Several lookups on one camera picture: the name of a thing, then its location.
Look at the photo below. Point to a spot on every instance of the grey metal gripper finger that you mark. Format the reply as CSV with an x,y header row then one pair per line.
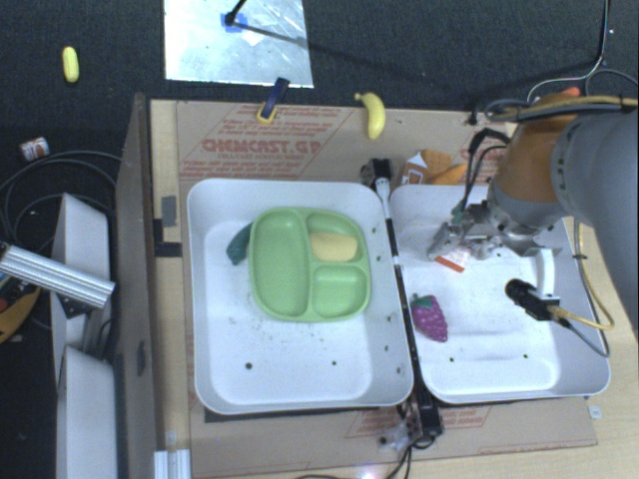
x,y
481,252
439,240

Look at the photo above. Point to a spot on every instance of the dark green toy vegetable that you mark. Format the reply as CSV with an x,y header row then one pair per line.
x,y
238,247

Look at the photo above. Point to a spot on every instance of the brown and white small can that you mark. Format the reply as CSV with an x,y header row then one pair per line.
x,y
35,148

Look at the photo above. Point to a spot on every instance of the black cylinder on white bracket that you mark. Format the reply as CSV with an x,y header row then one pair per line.
x,y
530,300

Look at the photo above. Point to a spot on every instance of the thin black and white rod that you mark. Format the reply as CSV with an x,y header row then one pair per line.
x,y
398,262

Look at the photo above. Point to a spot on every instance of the orange and white carton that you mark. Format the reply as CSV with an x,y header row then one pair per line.
x,y
413,171

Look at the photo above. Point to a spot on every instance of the yellow banana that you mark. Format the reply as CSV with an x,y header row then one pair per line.
x,y
375,115

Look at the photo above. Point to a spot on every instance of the yellow oblong toy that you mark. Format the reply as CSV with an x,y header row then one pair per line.
x,y
71,64

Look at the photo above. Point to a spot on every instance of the brown cardboard board red print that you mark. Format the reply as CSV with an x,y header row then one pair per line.
x,y
299,138

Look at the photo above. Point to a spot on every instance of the green divided plate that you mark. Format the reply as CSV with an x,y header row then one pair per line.
x,y
279,267

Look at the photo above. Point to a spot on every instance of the yellow toy bread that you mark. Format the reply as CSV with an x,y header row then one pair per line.
x,y
333,247

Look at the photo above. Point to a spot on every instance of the orange carrot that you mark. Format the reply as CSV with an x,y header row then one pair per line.
x,y
451,173

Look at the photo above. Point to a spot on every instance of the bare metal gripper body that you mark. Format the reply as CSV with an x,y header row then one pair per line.
x,y
514,237

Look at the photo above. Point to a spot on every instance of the purple toy grapes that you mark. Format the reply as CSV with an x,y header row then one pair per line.
x,y
430,318

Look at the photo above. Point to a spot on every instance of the orange and white packet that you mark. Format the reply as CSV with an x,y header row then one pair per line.
x,y
455,261

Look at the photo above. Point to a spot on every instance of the white plastic tray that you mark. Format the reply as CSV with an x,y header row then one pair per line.
x,y
494,357
299,362

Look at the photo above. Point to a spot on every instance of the tan toy waffle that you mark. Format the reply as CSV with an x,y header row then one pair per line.
x,y
437,160

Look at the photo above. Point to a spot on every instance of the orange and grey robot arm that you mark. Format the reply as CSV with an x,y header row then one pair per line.
x,y
589,162

